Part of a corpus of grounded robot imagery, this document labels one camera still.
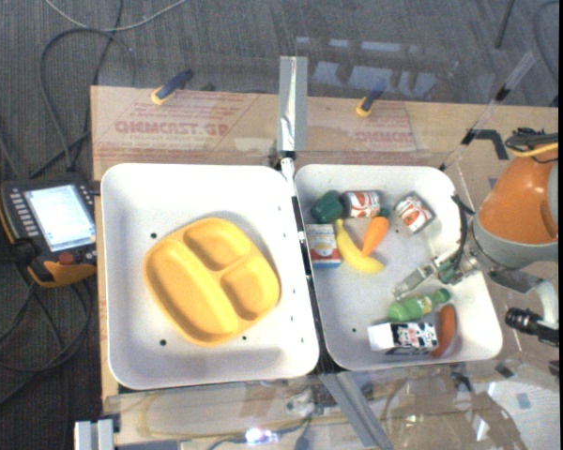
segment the yellow cable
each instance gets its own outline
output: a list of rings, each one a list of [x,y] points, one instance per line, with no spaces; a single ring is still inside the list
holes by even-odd
[[[539,154],[543,154],[545,152],[549,152],[551,150],[555,150],[558,148],[559,144],[557,143],[550,143],[548,145],[542,146],[540,148],[534,148],[533,150],[521,151],[521,150],[513,150],[513,153],[516,157],[534,157]]]

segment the yellow banana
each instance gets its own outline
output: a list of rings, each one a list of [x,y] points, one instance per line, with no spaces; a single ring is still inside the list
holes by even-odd
[[[384,270],[385,266],[383,263],[373,257],[363,257],[361,255],[360,249],[344,229],[344,222],[340,218],[336,220],[336,244],[342,257],[357,270],[367,274],[374,274]]]

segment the yellow plate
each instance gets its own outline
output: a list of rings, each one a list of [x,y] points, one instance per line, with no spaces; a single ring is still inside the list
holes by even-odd
[[[234,223],[216,217],[153,246],[144,281],[178,331],[205,347],[242,334],[280,299],[280,282],[261,251]]]

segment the dark green object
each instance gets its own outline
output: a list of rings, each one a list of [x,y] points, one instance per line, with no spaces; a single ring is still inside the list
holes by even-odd
[[[344,206],[340,202],[340,193],[336,190],[326,192],[311,207],[311,215],[317,223],[330,223],[340,218]]]
[[[394,302],[388,309],[388,320],[390,322],[415,322],[424,315],[432,313],[434,308],[450,300],[450,292],[445,288],[439,288],[435,292],[422,296],[405,298],[400,302]]]

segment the white cable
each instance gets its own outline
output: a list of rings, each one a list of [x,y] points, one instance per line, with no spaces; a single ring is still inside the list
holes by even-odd
[[[61,16],[63,16],[67,20],[69,20],[71,23],[74,23],[78,26],[81,26],[82,28],[90,28],[90,25],[86,25],[85,23],[77,22],[76,20],[72,19],[63,10],[61,10],[59,7],[57,7],[51,0],[44,0],[44,1],[48,5],[50,5],[54,10],[56,10],[56,12],[58,12]],[[137,23],[134,23],[132,25],[127,25],[127,26],[119,26],[119,27],[115,27],[115,28],[101,28],[100,30],[102,32],[120,32],[122,30],[131,30],[132,28],[137,28],[141,25],[152,22],[154,19],[156,19],[157,17],[159,17],[163,13],[166,13],[169,10],[172,10],[173,8],[178,7],[178,6],[180,6],[181,4],[183,4],[187,1],[188,0],[179,0],[179,1],[175,2],[174,4],[170,5],[169,7],[166,7],[163,10],[158,11],[157,13],[152,15],[151,17],[148,17],[148,18],[142,20],[141,22],[137,22]]]

